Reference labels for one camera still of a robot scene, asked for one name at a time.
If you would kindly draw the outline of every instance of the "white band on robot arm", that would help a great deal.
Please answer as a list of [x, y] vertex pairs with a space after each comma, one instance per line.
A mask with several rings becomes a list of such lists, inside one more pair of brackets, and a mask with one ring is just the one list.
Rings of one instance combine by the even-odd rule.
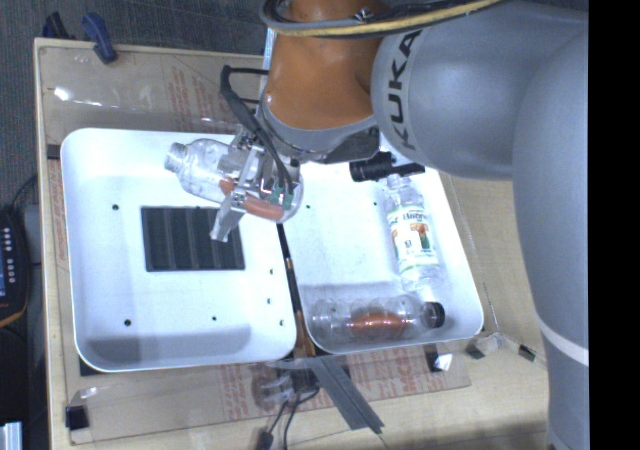
[[538, 319], [538, 327], [540, 328], [540, 331], [556, 349], [563, 354], [566, 354], [574, 361], [577, 361], [581, 365], [589, 368], [589, 349], [585, 349], [584, 347], [581, 347], [571, 340], [567, 340], [564, 336], [556, 333], [543, 322], [540, 315], [537, 313], [536, 318]]

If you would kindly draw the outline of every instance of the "bottle label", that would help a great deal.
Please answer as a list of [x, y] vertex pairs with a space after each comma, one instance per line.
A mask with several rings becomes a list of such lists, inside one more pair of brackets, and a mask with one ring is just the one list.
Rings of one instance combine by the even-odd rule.
[[417, 205], [396, 208], [387, 215], [400, 274], [412, 267], [438, 265], [427, 214]]

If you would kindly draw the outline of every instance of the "black grate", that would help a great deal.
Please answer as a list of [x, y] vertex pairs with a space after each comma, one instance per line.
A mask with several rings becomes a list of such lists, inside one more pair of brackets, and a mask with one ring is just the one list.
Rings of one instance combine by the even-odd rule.
[[215, 208], [142, 207], [147, 271], [243, 270], [240, 231], [211, 240]]

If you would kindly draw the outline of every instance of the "yellow cable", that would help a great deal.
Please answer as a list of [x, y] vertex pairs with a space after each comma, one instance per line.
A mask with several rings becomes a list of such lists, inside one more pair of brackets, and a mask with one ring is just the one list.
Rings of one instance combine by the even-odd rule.
[[379, 32], [387, 32], [390, 30], [404, 29], [408, 27], [421, 27], [432, 25], [442, 20], [448, 20], [464, 14], [469, 14], [480, 9], [492, 6], [504, 0], [477, 0], [475, 2], [469, 2], [459, 6], [438, 9], [435, 11], [429, 11], [427, 13], [418, 14], [414, 16], [406, 16], [397, 18], [395, 20], [386, 22], [374, 22], [366, 24], [354, 24], [349, 27], [320, 27], [315, 29], [292, 29], [287, 27], [286, 24], [280, 26], [275, 23], [270, 25], [278, 34], [284, 36], [297, 36], [297, 37], [329, 37], [329, 36], [357, 36], [360, 34], [371, 34]]

